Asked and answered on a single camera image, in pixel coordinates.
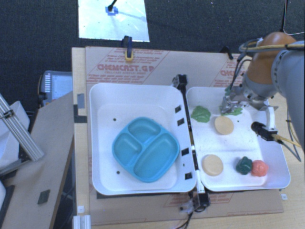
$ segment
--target blue plate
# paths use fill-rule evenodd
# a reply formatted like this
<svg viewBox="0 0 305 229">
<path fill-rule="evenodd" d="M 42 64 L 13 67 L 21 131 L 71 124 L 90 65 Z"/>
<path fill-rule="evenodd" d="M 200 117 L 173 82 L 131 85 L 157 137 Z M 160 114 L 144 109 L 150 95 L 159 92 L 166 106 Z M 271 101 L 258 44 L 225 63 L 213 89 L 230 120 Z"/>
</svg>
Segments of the blue plate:
<svg viewBox="0 0 305 229">
<path fill-rule="evenodd" d="M 131 121 L 112 144 L 114 158 L 143 182 L 161 178 L 175 162 L 179 150 L 176 138 L 146 117 Z"/>
</svg>

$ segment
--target yellow clip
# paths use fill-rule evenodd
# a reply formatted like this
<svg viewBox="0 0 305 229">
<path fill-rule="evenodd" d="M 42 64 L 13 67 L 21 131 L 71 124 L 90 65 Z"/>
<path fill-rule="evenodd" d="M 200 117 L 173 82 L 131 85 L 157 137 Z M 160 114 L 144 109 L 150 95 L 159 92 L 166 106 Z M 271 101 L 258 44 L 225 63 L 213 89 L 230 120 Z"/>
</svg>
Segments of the yellow clip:
<svg viewBox="0 0 305 229">
<path fill-rule="evenodd" d="M 130 58 L 127 57 L 127 50 L 125 51 L 125 60 L 126 61 L 132 61 L 133 60 L 133 52 Z"/>
</svg>

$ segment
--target blue bracket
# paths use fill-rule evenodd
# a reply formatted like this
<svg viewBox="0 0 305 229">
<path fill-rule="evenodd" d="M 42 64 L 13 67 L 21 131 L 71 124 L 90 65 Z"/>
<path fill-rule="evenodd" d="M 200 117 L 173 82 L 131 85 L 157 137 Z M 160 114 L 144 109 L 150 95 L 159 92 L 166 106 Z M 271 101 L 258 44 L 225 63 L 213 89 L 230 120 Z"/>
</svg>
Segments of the blue bracket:
<svg viewBox="0 0 305 229">
<path fill-rule="evenodd" d="M 115 16 L 116 14 L 119 13 L 119 10 L 117 7 L 113 7 L 112 11 L 109 11 L 108 10 L 108 7 L 105 7 L 106 9 L 106 13 L 109 15 L 109 16 Z"/>
</svg>

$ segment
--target beige round disc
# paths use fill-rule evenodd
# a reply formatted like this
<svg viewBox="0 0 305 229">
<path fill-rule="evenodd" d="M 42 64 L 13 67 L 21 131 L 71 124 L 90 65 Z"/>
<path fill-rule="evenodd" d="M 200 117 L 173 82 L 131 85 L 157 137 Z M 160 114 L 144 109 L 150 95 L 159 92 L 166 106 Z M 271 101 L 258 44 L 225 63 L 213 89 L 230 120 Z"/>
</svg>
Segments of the beige round disc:
<svg viewBox="0 0 305 229">
<path fill-rule="evenodd" d="M 226 116 L 219 116 L 215 119 L 214 122 L 215 129 L 217 132 L 219 132 L 222 135 L 228 135 L 232 133 L 234 130 L 234 125 L 232 120 L 230 120 Z"/>
<path fill-rule="evenodd" d="M 202 168 L 206 174 L 215 177 L 222 173 L 224 165 L 218 156 L 207 155 L 202 159 Z"/>
</svg>

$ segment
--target robotic arm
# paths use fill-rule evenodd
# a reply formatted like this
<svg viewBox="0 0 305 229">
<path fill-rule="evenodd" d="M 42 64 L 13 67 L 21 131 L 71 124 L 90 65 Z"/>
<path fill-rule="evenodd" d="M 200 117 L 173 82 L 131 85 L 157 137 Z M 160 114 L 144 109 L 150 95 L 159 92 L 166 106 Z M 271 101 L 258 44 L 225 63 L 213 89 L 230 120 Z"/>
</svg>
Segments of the robotic arm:
<svg viewBox="0 0 305 229">
<path fill-rule="evenodd" d="M 262 110 L 268 107 L 266 100 L 279 92 L 287 100 L 292 124 L 304 150 L 304 41 L 296 42 L 287 34 L 273 32 L 258 47 L 248 47 L 253 43 L 257 42 L 240 47 L 244 55 L 257 53 L 250 62 L 243 83 L 229 87 L 221 111 L 229 113 L 247 105 Z"/>
</svg>

